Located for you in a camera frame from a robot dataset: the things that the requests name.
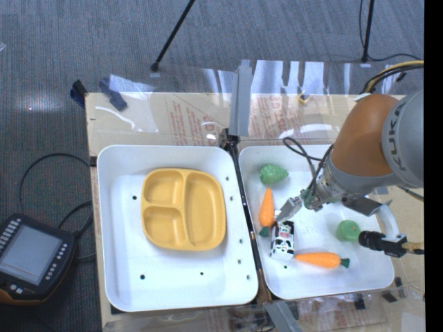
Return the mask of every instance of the black stand leg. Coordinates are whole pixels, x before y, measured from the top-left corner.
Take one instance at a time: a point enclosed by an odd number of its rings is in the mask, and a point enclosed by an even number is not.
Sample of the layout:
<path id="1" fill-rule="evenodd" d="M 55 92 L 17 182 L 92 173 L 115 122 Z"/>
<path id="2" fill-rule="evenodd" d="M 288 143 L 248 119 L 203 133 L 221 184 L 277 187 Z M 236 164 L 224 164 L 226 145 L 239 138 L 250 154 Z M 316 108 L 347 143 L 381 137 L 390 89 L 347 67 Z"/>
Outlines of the black stand leg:
<path id="1" fill-rule="evenodd" d="M 188 12 L 191 9 L 194 2 L 195 2 L 195 0 L 189 0 L 189 3 L 186 6 L 186 9 L 183 11 L 183 14 L 181 14 L 180 20 L 175 25 L 174 30 L 172 31 L 171 35 L 169 36 L 168 40 L 166 41 L 166 44 L 164 45 L 163 49 L 161 50 L 159 56 L 157 57 L 157 60 L 155 61 L 155 63 L 153 63 L 153 65 L 151 65 L 152 71 L 157 71 L 159 69 L 159 64 L 160 64 L 164 54 L 168 50 L 169 45 L 171 44 L 172 40 L 174 39 L 176 33 L 179 31 L 181 24 L 185 20 L 186 15 L 188 14 Z"/>
<path id="2" fill-rule="evenodd" d="M 372 13 L 374 12 L 374 1 L 375 0 L 370 0 L 369 3 L 368 24 L 366 26 L 366 37 L 365 37 L 365 43 L 363 45 L 364 47 L 363 57 L 361 57 L 361 61 L 363 63 L 366 63 L 366 61 L 368 60 L 369 36 L 371 33 Z"/>

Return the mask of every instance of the toy carrot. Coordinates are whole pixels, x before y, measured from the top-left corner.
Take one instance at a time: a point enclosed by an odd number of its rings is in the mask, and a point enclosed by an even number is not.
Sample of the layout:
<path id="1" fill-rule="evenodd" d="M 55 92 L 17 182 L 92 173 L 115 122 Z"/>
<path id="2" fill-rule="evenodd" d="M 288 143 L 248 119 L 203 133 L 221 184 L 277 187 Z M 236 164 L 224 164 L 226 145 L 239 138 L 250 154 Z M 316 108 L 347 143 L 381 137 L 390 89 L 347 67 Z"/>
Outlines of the toy carrot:
<path id="1" fill-rule="evenodd" d="M 258 212 L 258 222 L 262 226 L 262 229 L 259 232 L 260 236 L 269 236 L 269 226 L 272 226 L 275 221 L 274 214 L 275 209 L 272 190 L 271 188 L 267 188 L 262 200 L 262 206 Z"/>
<path id="2" fill-rule="evenodd" d="M 299 253 L 294 255 L 299 261 L 315 264 L 316 266 L 324 268 L 335 268 L 340 265 L 348 268 L 350 260 L 349 258 L 341 259 L 336 253 L 333 252 L 311 252 L 311 253 Z"/>

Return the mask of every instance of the yellow plate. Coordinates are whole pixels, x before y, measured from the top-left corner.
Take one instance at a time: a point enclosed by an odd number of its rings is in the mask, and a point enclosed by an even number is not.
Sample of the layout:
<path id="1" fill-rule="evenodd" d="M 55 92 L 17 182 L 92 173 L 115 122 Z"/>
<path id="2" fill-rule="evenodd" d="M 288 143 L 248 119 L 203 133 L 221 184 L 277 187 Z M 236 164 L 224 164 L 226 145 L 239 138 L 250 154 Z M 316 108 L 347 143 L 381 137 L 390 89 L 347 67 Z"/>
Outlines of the yellow plate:
<path id="1" fill-rule="evenodd" d="M 223 241 L 223 190 L 210 174 L 193 169 L 155 169 L 143 181 L 141 194 L 143 232 L 155 245 L 202 251 Z"/>

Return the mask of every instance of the white tray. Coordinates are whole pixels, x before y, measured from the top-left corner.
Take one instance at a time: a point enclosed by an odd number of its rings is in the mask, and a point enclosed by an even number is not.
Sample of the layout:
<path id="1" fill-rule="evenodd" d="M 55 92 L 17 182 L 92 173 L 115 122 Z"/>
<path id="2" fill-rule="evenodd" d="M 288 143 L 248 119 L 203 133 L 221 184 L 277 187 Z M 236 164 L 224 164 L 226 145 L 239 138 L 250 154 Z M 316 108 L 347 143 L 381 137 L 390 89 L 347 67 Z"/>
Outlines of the white tray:
<path id="1" fill-rule="evenodd" d="M 329 145 L 305 145 L 310 156 L 322 158 Z M 251 213 L 260 260 L 269 290 L 282 299 L 299 299 L 352 293 L 385 288 L 394 279 L 391 258 L 383 252 L 364 248 L 358 242 L 339 241 L 335 230 L 340 221 L 355 221 L 361 230 L 380 231 L 375 216 L 366 217 L 347 209 L 340 203 L 324 205 L 315 212 L 303 207 L 290 220 L 295 226 L 295 251 L 308 252 L 326 250 L 341 258 L 349 258 L 350 266 L 328 269 L 304 264 L 295 259 L 289 261 L 269 257 L 270 238 L 258 232 L 258 212 L 266 186 L 258 173 L 261 166 L 273 163 L 289 172 L 283 181 L 271 186 L 275 209 L 278 210 L 289 197 L 300 194 L 311 181 L 307 160 L 282 146 L 247 147 L 240 152 L 239 167 L 242 173 L 246 200 Z"/>
<path id="2" fill-rule="evenodd" d="M 258 280 L 234 163 L 218 147 L 112 145 L 98 156 L 106 294 L 116 308 L 154 311 L 246 304 Z M 151 243 L 141 226 L 141 187 L 149 172 L 181 167 L 220 183 L 226 234 L 216 248 L 177 251 Z"/>

